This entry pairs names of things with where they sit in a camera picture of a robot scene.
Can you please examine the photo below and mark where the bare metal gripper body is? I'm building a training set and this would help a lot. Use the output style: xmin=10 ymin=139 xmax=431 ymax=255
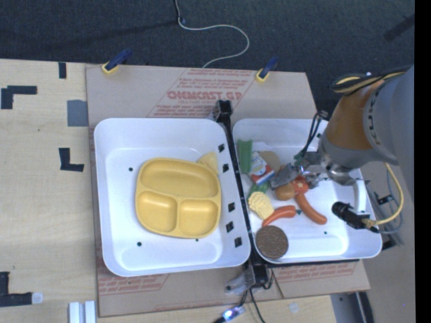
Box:
xmin=298 ymin=152 xmax=360 ymax=186

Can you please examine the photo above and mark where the red orange toy with star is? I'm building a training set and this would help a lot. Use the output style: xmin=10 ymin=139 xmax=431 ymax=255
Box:
xmin=290 ymin=176 xmax=310 ymax=196

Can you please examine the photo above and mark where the brown potato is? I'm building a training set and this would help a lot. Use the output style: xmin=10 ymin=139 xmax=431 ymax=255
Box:
xmin=275 ymin=181 xmax=297 ymax=202

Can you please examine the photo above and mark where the beige bread slice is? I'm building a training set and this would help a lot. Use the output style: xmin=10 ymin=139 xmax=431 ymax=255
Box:
xmin=259 ymin=150 xmax=281 ymax=173

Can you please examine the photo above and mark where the white blue red carton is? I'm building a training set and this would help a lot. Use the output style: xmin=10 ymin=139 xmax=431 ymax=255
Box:
xmin=248 ymin=150 xmax=275 ymax=186

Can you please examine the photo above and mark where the orange sausage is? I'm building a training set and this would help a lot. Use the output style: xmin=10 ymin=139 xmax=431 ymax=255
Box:
xmin=295 ymin=192 xmax=329 ymax=226

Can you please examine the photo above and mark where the yellow corn with green leaf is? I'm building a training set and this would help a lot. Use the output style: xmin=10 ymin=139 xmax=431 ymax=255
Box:
xmin=246 ymin=181 xmax=275 ymax=221

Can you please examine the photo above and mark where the orange carrot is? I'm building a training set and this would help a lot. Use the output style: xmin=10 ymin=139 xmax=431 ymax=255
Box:
xmin=261 ymin=205 xmax=301 ymax=228

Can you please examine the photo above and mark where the green celery stick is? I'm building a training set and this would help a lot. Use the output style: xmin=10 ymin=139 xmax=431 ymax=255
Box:
xmin=236 ymin=139 xmax=254 ymax=175

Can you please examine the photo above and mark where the thin black rod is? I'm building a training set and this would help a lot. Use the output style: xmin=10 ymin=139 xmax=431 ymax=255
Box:
xmin=222 ymin=119 xmax=261 ymax=265

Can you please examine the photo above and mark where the white plastic tray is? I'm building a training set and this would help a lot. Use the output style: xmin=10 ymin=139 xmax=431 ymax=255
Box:
xmin=232 ymin=118 xmax=384 ymax=265
xmin=93 ymin=117 xmax=252 ymax=278

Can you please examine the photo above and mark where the round brown biscuit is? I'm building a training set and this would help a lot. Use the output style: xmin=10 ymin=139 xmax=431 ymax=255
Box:
xmin=255 ymin=225 xmax=290 ymax=260

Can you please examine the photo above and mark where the yellow divided plate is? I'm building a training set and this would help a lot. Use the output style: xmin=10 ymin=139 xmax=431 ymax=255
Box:
xmin=134 ymin=157 xmax=223 ymax=240

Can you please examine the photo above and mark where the brown cardboard board red print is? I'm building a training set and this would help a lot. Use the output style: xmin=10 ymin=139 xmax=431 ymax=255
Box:
xmin=85 ymin=64 xmax=371 ymax=318

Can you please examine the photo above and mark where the black cylinder on white bracket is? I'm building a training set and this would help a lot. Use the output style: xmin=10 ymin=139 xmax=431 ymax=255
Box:
xmin=331 ymin=178 xmax=380 ymax=232

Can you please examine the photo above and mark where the black block with thin wires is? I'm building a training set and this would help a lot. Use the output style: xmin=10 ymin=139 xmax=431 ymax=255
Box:
xmin=246 ymin=262 xmax=274 ymax=289
xmin=214 ymin=100 xmax=234 ymax=124

